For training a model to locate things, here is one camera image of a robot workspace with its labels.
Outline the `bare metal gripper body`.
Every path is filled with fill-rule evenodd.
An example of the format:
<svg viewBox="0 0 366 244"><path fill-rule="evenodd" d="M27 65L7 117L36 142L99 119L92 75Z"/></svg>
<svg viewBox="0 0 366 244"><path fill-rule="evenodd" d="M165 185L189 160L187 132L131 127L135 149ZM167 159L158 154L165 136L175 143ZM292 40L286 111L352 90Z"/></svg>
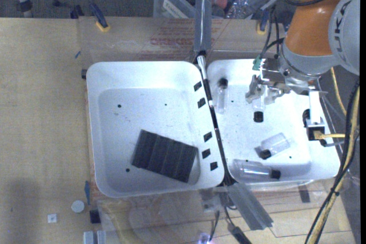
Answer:
<svg viewBox="0 0 366 244"><path fill-rule="evenodd" d="M320 90L316 86L318 77L311 77L308 75L301 75L290 71L286 68L284 71L278 71L263 66L260 72L260 84L266 85L271 89L279 89L285 93L290 91L296 94L309 94L316 91L319 94L328 94L327 91Z"/></svg>

